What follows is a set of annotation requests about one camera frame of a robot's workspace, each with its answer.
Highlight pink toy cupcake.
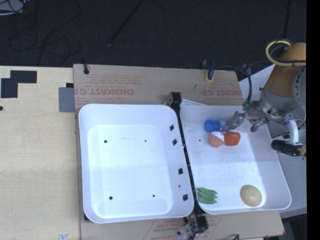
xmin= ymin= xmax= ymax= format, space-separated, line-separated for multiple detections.
xmin=208 ymin=131 xmax=225 ymax=149

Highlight white plastic tray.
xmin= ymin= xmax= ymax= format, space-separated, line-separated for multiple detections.
xmin=179 ymin=98 xmax=293 ymax=216
xmin=78 ymin=103 xmax=195 ymax=225

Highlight red toy pepper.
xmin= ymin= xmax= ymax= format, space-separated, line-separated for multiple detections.
xmin=223 ymin=131 xmax=242 ymax=147

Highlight beige toy egg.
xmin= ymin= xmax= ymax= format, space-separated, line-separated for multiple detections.
xmin=239 ymin=184 xmax=263 ymax=208

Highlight brown cardboard board red print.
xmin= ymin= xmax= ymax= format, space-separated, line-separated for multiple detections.
xmin=72 ymin=63 xmax=286 ymax=240

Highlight thin black and white rod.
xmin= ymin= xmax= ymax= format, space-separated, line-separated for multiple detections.
xmin=172 ymin=101 xmax=204 ymax=218

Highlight black cylinder on white bracket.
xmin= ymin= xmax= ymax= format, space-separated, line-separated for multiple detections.
xmin=270 ymin=119 xmax=307 ymax=158

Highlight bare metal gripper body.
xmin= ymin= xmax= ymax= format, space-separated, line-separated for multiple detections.
xmin=245 ymin=100 xmax=286 ymax=126

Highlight green toy pea pods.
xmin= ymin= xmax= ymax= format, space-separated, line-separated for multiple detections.
xmin=195 ymin=186 xmax=219 ymax=205

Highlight black block with thin wires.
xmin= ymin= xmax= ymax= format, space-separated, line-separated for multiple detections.
xmin=166 ymin=91 xmax=183 ymax=108
xmin=194 ymin=214 xmax=210 ymax=234

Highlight blue toy bottle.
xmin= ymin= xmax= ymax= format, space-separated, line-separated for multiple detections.
xmin=203 ymin=119 xmax=229 ymax=134

